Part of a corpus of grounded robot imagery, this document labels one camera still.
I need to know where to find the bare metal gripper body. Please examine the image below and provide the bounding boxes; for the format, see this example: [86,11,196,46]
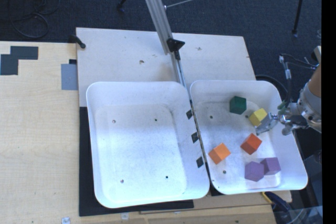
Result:
[278,109,322,136]

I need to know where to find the yellow cube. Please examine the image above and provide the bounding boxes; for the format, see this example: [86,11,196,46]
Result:
[248,108,268,127]

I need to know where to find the red cube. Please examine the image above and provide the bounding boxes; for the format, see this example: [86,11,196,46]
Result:
[240,133,263,155]

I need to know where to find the white plastic tray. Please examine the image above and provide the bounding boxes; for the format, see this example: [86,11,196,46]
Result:
[86,81,211,209]
[189,79,309,196]

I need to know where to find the green cube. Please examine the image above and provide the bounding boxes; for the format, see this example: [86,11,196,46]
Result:
[229,95,247,115]

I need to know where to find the purple cube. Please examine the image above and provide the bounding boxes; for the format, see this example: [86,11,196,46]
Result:
[244,161,265,183]
[260,157,282,176]

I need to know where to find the orange cube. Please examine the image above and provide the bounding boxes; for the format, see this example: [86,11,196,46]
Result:
[208,142,232,165]

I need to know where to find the pale wood board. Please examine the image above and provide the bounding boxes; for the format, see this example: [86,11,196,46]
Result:
[76,27,292,216]

